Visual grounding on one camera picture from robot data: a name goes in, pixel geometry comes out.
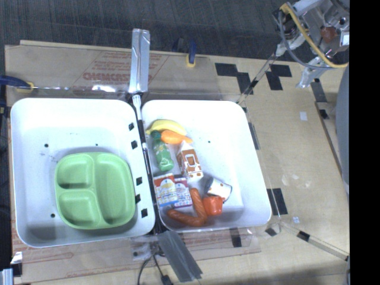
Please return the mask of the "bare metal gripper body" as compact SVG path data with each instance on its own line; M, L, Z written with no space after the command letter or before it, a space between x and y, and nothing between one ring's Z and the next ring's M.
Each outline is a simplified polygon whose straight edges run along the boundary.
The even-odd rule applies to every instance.
M328 57L349 48L350 11L339 2L312 0L302 19L314 44Z

